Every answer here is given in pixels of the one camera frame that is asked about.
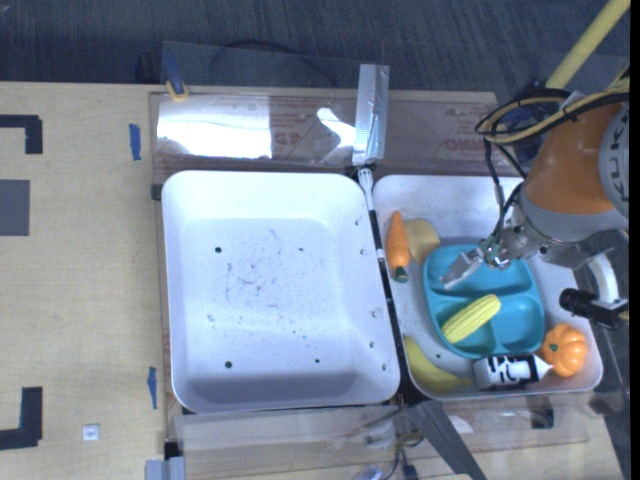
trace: dark floor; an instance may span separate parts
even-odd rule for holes
[[[165,41],[255,40],[275,51],[388,64],[392,89],[491,91],[504,103],[546,79],[607,1],[0,0],[0,80],[136,83],[144,52],[147,74],[161,76]],[[603,89],[629,61],[630,35],[627,12],[567,89]],[[628,296],[628,245],[621,247],[626,254],[615,261]],[[626,377],[622,385],[617,374],[605,379],[603,391],[614,395],[603,396],[601,409],[630,478],[626,331],[610,336]]]

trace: blue tape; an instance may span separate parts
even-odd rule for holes
[[[142,160],[140,156],[140,127],[137,124],[129,125],[129,145],[131,146],[133,160]]]
[[[154,409],[158,408],[158,382],[156,380],[156,369],[153,366],[149,367],[149,376],[147,377],[147,385],[149,386],[149,393],[151,394],[151,403]]]

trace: gray square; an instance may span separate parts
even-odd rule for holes
[[[29,236],[29,180],[0,180],[0,236]]]

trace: blue tray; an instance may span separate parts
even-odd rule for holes
[[[545,316],[538,287],[525,261],[514,260],[505,270],[483,264],[450,290],[442,285],[440,277],[458,255],[475,247],[472,244],[440,247],[425,261],[423,280],[428,312],[440,340],[452,352],[469,359],[535,352],[544,339]],[[449,343],[442,334],[442,325],[467,304],[489,293],[500,299],[500,311],[464,340],[455,345]]]

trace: yellow pole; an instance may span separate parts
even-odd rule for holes
[[[630,6],[631,0],[609,0],[546,81],[545,86],[564,89]]]

